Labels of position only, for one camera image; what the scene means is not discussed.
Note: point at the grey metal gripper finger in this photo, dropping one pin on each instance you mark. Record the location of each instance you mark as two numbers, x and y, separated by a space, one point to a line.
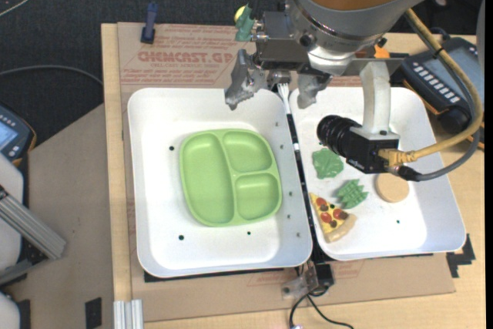
242 82
310 90

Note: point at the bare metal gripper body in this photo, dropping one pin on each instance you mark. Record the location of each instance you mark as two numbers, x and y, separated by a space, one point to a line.
287 44

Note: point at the brown cardboard board red print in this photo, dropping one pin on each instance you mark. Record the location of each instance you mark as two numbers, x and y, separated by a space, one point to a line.
181 61

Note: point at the green broccoli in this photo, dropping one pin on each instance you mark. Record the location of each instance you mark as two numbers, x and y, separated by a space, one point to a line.
326 164

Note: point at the green divided plate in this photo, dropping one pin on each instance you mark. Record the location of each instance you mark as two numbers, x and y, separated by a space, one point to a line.
215 177

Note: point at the pizza slice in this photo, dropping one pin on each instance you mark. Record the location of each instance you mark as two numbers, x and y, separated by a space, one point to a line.
332 217

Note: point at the round tan biscuit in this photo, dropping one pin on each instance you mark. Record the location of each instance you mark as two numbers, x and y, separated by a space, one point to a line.
392 190

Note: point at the white plastic tray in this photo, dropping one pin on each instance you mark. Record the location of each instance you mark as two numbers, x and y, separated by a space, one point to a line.
385 235
215 242

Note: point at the black cylinder on white bracket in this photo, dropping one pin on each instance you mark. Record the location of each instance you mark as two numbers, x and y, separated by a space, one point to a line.
360 138

